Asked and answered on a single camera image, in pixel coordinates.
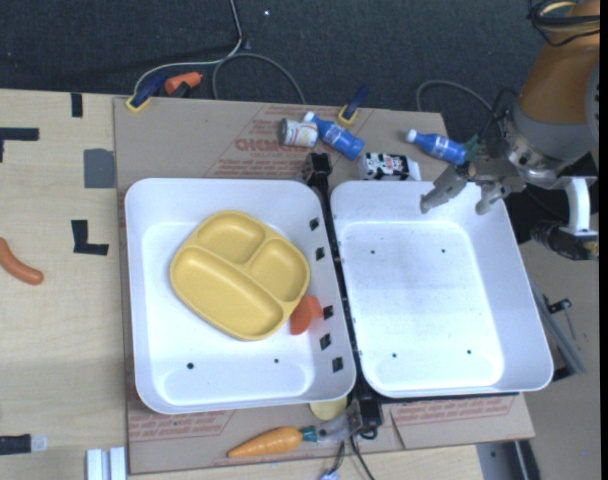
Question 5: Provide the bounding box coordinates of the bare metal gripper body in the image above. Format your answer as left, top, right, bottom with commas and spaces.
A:
466, 136, 561, 195

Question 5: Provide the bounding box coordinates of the orange pizza slice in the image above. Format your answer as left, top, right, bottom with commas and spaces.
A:
288, 294, 325, 337

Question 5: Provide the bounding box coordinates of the black block with thin wires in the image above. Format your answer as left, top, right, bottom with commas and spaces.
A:
302, 151, 334, 187
351, 396, 385, 433

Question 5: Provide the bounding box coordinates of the thin black rod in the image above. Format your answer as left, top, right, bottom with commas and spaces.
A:
315, 166, 366, 400

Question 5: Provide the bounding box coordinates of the yellow divided plate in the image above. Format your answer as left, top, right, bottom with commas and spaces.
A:
168, 210, 312, 342

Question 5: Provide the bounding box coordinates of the pale yellow round biscuit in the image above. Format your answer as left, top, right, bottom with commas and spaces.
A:
308, 395, 349, 422

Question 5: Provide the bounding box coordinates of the brown cardboard board red print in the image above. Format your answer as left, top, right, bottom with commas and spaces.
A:
112, 96, 537, 475

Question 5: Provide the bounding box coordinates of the white plastic tray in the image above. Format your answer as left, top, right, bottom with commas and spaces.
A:
124, 177, 358, 416
329, 179, 555, 400

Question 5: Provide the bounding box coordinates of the orange sausage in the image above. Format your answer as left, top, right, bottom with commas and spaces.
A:
0, 236, 46, 287

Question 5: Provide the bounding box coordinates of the white can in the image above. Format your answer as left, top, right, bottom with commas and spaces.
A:
277, 117, 320, 150

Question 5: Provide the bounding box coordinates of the cow print milk carton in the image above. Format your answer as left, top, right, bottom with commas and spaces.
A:
358, 151, 422, 183

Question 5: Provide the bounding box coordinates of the orange carrot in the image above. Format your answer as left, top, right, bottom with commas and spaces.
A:
226, 424, 319, 460

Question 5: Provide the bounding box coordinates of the blue bottle white cap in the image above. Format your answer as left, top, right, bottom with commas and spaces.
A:
303, 110, 366, 162
404, 127, 469, 166

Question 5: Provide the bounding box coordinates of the black cylinder on white bracket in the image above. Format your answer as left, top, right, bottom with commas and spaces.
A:
530, 175, 601, 262

